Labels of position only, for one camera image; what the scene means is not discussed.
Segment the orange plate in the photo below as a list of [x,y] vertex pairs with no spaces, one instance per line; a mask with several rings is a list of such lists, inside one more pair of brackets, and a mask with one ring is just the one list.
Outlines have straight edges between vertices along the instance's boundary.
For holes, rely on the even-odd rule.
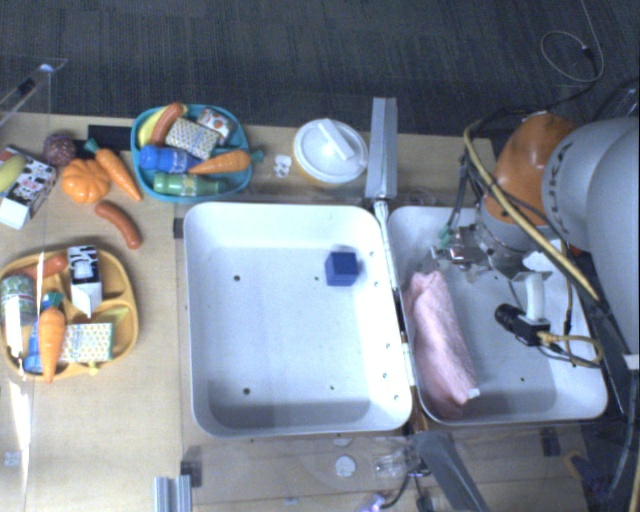
[[[54,254],[66,251],[51,251],[44,255],[44,259],[50,258]],[[15,260],[7,265],[0,272],[0,280],[2,280],[12,270],[34,264],[38,261],[40,254],[34,254]],[[98,250],[98,260],[100,264],[100,276],[102,278],[102,296],[103,300],[93,312],[92,316],[97,316],[103,311],[111,309],[115,306],[126,306],[129,308],[129,314],[122,319],[114,331],[113,337],[113,359],[104,363],[98,363],[100,368],[115,363],[122,357],[129,354],[138,339],[138,310],[133,297],[133,290],[127,273],[118,259],[107,251]],[[71,303],[71,285],[69,278],[69,269],[66,268],[62,272],[44,279],[42,283],[42,292],[60,292],[64,295],[62,302],[62,311],[67,319],[67,324],[90,323],[91,320]],[[11,368],[19,373],[19,365],[17,359],[11,356],[7,342],[4,339],[4,329],[0,329],[0,347],[5,360]],[[27,353],[27,346],[24,347],[24,353]],[[84,363],[60,363],[56,370],[56,379],[63,377],[73,377],[76,375],[88,374],[90,368]],[[37,381],[44,381],[42,375],[25,371],[25,375],[33,377]]]

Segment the orange pumpkin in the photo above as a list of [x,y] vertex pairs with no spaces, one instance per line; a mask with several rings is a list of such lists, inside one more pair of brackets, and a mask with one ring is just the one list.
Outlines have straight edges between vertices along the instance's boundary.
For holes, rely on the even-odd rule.
[[76,203],[97,203],[109,192],[111,178],[95,160],[75,158],[62,171],[61,185]]

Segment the blue cube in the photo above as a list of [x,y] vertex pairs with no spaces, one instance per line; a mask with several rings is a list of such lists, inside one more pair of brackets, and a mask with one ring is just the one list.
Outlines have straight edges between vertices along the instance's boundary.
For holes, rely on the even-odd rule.
[[324,270],[329,286],[351,286],[358,279],[358,260],[353,252],[331,252]]

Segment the white tray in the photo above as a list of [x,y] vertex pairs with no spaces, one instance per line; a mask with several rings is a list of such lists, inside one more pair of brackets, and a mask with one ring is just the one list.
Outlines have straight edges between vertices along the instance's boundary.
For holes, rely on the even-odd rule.
[[[423,264],[430,247],[437,244],[438,232],[444,226],[450,208],[403,207],[389,220],[389,237],[394,253],[399,282],[406,283]],[[473,223],[474,211],[463,210],[460,225]],[[552,270],[545,281],[545,317],[552,332],[562,332],[567,303],[564,277],[541,254],[534,253],[525,264],[533,270]],[[450,267],[445,272],[456,316],[474,362],[480,396],[467,403],[455,425],[489,425],[529,422],[553,422],[592,419],[607,406],[607,390],[602,373],[597,369],[573,367],[566,362],[544,357],[535,348],[516,341],[494,320],[494,312],[502,303],[513,304],[507,280],[497,272],[487,272],[469,283],[464,272]],[[524,300],[524,291],[520,294]],[[572,334],[588,335],[588,328],[578,297],[574,292]],[[591,359],[593,349],[575,343],[578,356]],[[423,408],[429,411],[429,400],[419,390]]]
[[[184,225],[192,405],[225,437],[392,430],[411,393],[377,221],[351,206],[204,203]],[[332,250],[360,275],[330,287]]]

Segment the green bottle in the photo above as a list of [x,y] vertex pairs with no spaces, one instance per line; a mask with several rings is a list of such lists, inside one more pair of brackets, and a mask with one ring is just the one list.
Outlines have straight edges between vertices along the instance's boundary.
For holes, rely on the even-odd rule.
[[226,185],[223,180],[210,180],[195,174],[169,174],[156,172],[153,190],[169,196],[196,197],[221,194]]

